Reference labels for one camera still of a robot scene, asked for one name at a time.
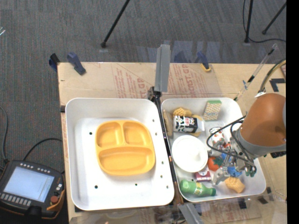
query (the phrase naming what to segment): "green soda bottle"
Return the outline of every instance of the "green soda bottle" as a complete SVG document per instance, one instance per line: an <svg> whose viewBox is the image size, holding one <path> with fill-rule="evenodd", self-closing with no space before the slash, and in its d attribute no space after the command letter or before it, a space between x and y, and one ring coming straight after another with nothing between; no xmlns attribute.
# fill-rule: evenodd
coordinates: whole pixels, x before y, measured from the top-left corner
<svg viewBox="0 0 299 224"><path fill-rule="evenodd" d="M182 192L195 194L197 196L215 196L216 189L214 188L207 188L201 182L192 182L186 179L183 179L180 184L179 188Z"/></svg>

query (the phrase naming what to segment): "tomato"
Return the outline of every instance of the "tomato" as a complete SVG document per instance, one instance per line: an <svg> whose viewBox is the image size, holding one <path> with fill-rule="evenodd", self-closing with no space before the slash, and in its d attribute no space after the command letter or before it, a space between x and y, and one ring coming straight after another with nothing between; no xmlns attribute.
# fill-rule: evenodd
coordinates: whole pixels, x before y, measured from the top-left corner
<svg viewBox="0 0 299 224"><path fill-rule="evenodd" d="M221 157L209 157L207 160L207 166L214 172L221 167L222 163L223 159Z"/></svg>

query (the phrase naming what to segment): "black stand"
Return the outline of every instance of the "black stand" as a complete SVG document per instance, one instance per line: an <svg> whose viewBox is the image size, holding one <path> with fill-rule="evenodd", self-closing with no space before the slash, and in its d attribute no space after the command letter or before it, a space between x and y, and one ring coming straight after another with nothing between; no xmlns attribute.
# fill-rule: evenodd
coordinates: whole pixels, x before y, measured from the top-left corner
<svg viewBox="0 0 299 224"><path fill-rule="evenodd" d="M123 5L123 7L122 7L122 9L121 9L121 11L120 11L120 13L118 14L118 16L117 16L117 18L115 19L115 21L114 21L112 27L110 28L110 30L109 30L109 32L108 32L106 38L105 38L104 41L101 43L101 47L103 47L103 48L106 47L106 42L108 41L109 36L110 36L111 33L113 32L113 29L115 28L115 26L116 26L118 20L121 18L121 15L122 15L122 13L125 11L125 9L126 9L126 7L127 7L127 5L128 5L129 2L130 2L130 0L126 0L125 4Z"/></svg>
<svg viewBox="0 0 299 224"><path fill-rule="evenodd" d="M244 40L245 43L249 43L249 28L250 28L251 14L252 14L252 5L253 5L253 0L250 0L248 21L247 21L247 29L246 29L246 37L245 37L245 40Z"/></svg>
<svg viewBox="0 0 299 224"><path fill-rule="evenodd" d="M275 17L273 17L272 21L270 21L269 25L266 27L266 29L264 31L262 31L262 33L265 35L269 29L269 27L273 24L273 22L277 19L277 17L279 16L279 14L281 14L282 10L286 7L286 2L285 4L281 7L281 9L277 12L277 14L275 15Z"/></svg>

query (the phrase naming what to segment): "screen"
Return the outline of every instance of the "screen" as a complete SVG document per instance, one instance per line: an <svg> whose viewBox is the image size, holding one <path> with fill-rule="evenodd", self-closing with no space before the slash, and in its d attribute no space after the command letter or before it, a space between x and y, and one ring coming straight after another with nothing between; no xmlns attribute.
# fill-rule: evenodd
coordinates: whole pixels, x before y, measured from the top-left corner
<svg viewBox="0 0 299 224"><path fill-rule="evenodd" d="M16 167L4 191L43 203L53 180L53 176Z"/></svg>

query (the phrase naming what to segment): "robotic hand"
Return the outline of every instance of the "robotic hand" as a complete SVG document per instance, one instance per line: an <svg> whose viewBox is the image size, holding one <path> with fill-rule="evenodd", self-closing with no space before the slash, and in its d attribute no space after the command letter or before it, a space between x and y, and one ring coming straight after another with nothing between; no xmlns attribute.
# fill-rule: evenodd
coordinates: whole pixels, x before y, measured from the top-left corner
<svg viewBox="0 0 299 224"><path fill-rule="evenodd" d="M232 131L236 123L241 126ZM209 139L220 130L231 126L230 145L223 140L210 146ZM257 97L246 117L212 133L207 145L214 153L220 153L224 159L213 178L219 184L230 176L237 177L245 171L246 176L253 177L256 173L254 159L271 154L273 158L286 154L286 98L279 94L269 93Z"/></svg>

